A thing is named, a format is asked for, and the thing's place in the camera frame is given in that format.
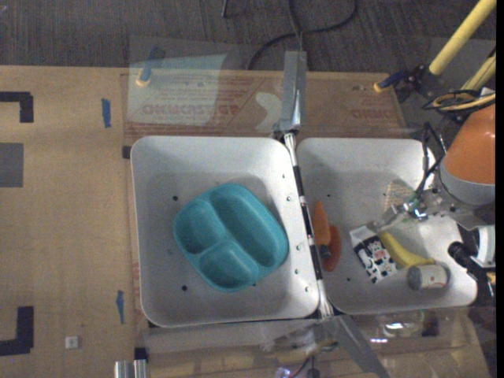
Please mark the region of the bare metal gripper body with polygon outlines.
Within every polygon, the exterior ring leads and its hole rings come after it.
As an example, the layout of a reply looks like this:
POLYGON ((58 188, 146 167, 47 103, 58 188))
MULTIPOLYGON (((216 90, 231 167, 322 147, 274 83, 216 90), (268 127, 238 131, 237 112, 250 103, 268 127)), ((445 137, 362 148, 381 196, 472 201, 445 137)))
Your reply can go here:
POLYGON ((445 187, 434 187, 413 193, 410 212, 417 217, 446 216, 463 229, 472 231, 487 225, 486 221, 476 215, 476 210, 483 205, 473 191, 458 191, 454 194, 445 187))

